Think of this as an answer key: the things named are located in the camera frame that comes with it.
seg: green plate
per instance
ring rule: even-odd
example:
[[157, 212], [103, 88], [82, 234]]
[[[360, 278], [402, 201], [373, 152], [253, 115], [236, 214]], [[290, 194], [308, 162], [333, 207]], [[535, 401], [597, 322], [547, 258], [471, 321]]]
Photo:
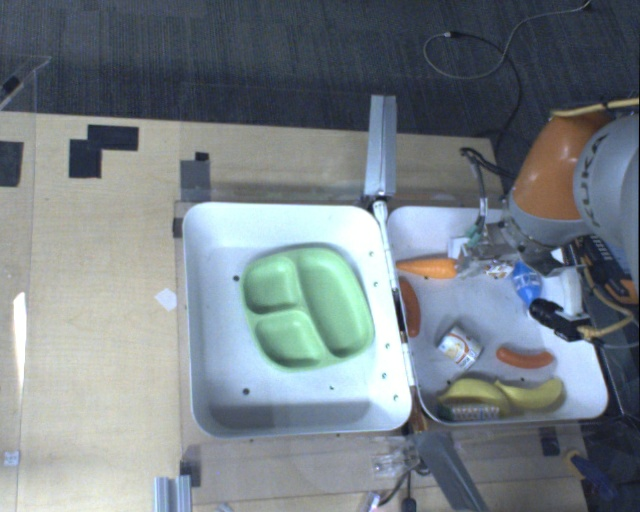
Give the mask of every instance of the green plate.
[[362, 287], [332, 249], [294, 249], [260, 258], [247, 266], [240, 284], [254, 339], [280, 368], [321, 368], [373, 342]]

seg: white paper piece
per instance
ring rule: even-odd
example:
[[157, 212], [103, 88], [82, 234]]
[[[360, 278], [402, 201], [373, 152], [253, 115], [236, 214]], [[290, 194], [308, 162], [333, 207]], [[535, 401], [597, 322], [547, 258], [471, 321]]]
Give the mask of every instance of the white paper piece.
[[165, 288], [160, 293], [158, 293], [156, 295], [156, 300], [167, 311], [173, 311], [178, 305], [177, 295], [175, 294], [175, 292], [169, 290], [169, 288]]
[[20, 452], [4, 452], [4, 465], [7, 467], [15, 467], [20, 464]]

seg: dark floor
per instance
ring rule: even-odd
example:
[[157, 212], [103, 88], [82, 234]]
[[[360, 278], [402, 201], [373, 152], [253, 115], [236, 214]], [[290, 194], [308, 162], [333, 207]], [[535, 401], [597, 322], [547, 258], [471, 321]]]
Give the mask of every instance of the dark floor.
[[[503, 47], [527, 16], [581, 0], [33, 0], [0, 3], [0, 53], [53, 57], [43, 112], [364, 130], [369, 95], [394, 94], [399, 131], [504, 135], [517, 171], [549, 109], [638, 92], [636, 0], [537, 19], [481, 80], [452, 80], [422, 55], [431, 35], [469, 32]], [[438, 39], [433, 60], [478, 73], [500, 54]]]

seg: yellow banana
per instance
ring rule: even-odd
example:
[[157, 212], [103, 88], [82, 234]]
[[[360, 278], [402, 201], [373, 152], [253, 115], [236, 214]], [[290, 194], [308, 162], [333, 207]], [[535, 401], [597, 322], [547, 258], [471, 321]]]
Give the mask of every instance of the yellow banana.
[[562, 381], [558, 378], [550, 379], [533, 389], [507, 386], [498, 380], [494, 384], [507, 396], [513, 405], [521, 409], [543, 409], [548, 407], [560, 398], [564, 389]]
[[443, 404], [454, 403], [483, 403], [500, 408], [500, 417], [510, 412], [509, 401], [505, 394], [496, 386], [480, 379], [464, 378], [455, 381], [438, 397]]

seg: wooden surface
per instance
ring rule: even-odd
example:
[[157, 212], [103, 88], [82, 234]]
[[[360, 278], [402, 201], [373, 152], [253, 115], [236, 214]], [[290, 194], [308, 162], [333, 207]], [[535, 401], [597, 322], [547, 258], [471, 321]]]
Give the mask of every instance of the wooden surface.
[[[139, 149], [103, 152], [102, 179], [69, 179], [69, 139], [86, 138], [89, 123], [138, 126]], [[153, 478], [175, 477], [183, 450], [180, 394], [186, 390], [180, 386], [177, 313], [154, 298], [165, 288], [176, 290], [171, 223], [180, 158], [209, 152], [214, 179], [237, 183], [316, 186], [341, 179], [353, 187], [363, 176], [366, 136], [46, 115], [38, 116], [36, 129], [17, 509], [148, 511]], [[470, 142], [400, 136], [401, 188], [473, 196], [475, 183], [457, 154]], [[476, 147], [489, 153], [486, 141]], [[492, 190], [498, 193], [496, 183]], [[579, 482], [559, 457], [542, 457], [535, 443], [525, 449], [515, 440], [481, 441], [463, 436], [459, 447], [493, 510], [586, 510]], [[579, 434], [568, 431], [562, 445], [580, 442]], [[255, 495], [243, 481], [250, 461], [233, 444], [225, 450], [220, 467], [236, 475], [230, 493], [239, 498], [230, 503], [236, 512], [351, 512], [362, 499], [360, 492], [336, 494], [313, 482], [324, 495], [295, 496], [293, 489], [289, 498], [276, 499], [281, 494], [273, 484], [261, 495], [272, 499], [247, 501]], [[335, 460], [345, 460], [345, 453], [336, 452]], [[362, 478], [370, 478], [368, 462], [365, 457], [354, 466]], [[291, 462], [279, 457], [265, 456], [261, 464], [258, 478], [267, 488], [291, 470]], [[313, 455], [301, 457], [300, 464], [298, 473], [319, 465]], [[8, 474], [5, 468], [3, 477]], [[414, 486], [420, 510], [447, 510], [432, 477]], [[196, 510], [212, 512], [217, 504], [212, 497]], [[398, 508], [395, 501], [385, 510]]]

